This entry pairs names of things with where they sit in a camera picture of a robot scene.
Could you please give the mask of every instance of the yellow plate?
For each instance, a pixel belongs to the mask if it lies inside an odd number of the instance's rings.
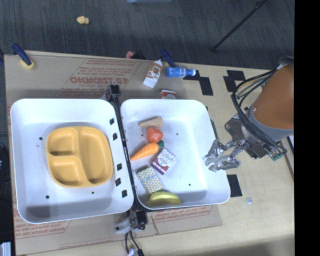
[[[51,177],[63,187],[101,185],[114,171],[107,137],[89,126],[53,130],[46,141],[46,156]]]

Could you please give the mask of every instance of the plastic carrot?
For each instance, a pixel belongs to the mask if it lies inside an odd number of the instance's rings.
[[[145,145],[143,148],[141,148],[137,153],[135,153],[133,156],[130,157],[131,161],[144,158],[147,156],[151,156],[158,152],[159,147],[163,147],[164,142],[161,140],[159,143],[149,143]]]

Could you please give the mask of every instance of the blue bottle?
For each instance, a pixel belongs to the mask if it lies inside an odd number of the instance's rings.
[[[186,69],[179,66],[168,66],[165,69],[165,74],[168,78],[184,78],[186,76],[194,76],[196,74],[195,69]]]

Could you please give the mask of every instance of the table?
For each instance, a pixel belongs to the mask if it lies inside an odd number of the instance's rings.
[[[160,95],[162,89],[176,91],[178,99],[193,99],[202,102],[207,106],[210,118],[215,123],[218,137],[222,143],[230,140],[230,135],[224,128],[225,123],[236,113],[232,104],[227,86],[233,86],[240,83],[241,78],[250,78],[266,72],[266,70],[210,66],[190,63],[176,63],[177,66],[183,66],[189,69],[196,69],[202,78],[208,78],[210,87],[200,86],[198,80],[185,80],[182,78],[168,78],[161,75],[154,89],[150,89],[142,84],[147,70],[151,64],[149,60],[132,60],[121,58],[108,58],[96,56],[81,56],[71,54],[44,53],[27,51],[30,58],[35,61],[35,69],[26,70],[20,66],[18,56],[5,56],[5,76],[6,76],[6,96],[8,110],[11,105],[22,98],[63,98],[78,97],[83,98],[89,95],[92,98],[99,98],[104,90],[103,84],[94,88],[83,87],[83,90],[72,89],[71,77],[68,72],[64,75],[57,72],[59,70],[68,70],[77,66],[79,59],[86,58],[91,60],[97,68],[103,67],[103,63],[113,63],[113,65],[125,64],[126,68],[116,70],[100,70],[103,77],[108,77],[108,83],[120,85],[120,100],[127,98],[150,98],[154,99]],[[47,73],[36,72],[41,67],[46,66]],[[99,69],[86,69],[86,65],[81,62],[73,71],[73,81],[77,78],[85,77],[87,74],[99,76]],[[248,102],[252,103],[259,91],[250,95]],[[229,169],[227,175],[236,175],[242,196],[231,197],[227,202],[215,205],[218,211],[210,216],[210,219],[217,219],[199,223],[197,219],[184,222],[187,225],[193,225],[185,231],[168,232],[160,235],[146,235],[135,239],[136,243],[143,250],[146,256],[158,255],[256,255],[256,256],[291,256],[295,253],[295,212],[294,212],[294,174],[292,171],[293,161],[289,164],[287,157],[282,157],[277,161],[272,161],[265,156],[261,159],[253,160],[245,152],[238,155],[237,159],[242,162],[237,169]],[[14,178],[14,171],[11,170],[11,177]],[[13,202],[16,202],[15,186],[13,185]],[[48,241],[43,240],[40,230],[39,236],[33,239],[38,243],[38,248],[22,248],[23,240],[17,234],[21,234],[23,226],[18,226],[19,214],[15,211],[15,235],[17,253],[20,255],[117,255],[125,256],[125,243],[123,239],[113,241],[112,239],[101,239],[87,244],[75,244],[50,249]],[[92,236],[96,232],[101,232],[105,223],[100,223],[99,218],[90,218],[89,227],[99,227],[96,230],[88,230]],[[119,216],[111,216],[113,221],[119,220]],[[74,221],[76,225],[81,226],[87,220]],[[62,236],[66,229],[59,227],[64,224],[57,224],[55,228],[56,237]]]

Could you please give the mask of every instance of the black pole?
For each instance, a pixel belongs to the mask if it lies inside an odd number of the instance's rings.
[[[235,32],[247,19],[249,19],[250,16],[256,12],[256,10],[258,10],[262,5],[264,5],[266,1],[267,0],[262,0],[257,2],[255,4],[254,9],[247,16],[245,16],[244,19],[241,20],[239,24],[237,24],[228,34],[226,34],[224,38],[222,38],[218,43],[216,43],[215,46],[212,46],[210,48],[210,51],[214,52],[219,45],[221,45],[233,32]]]

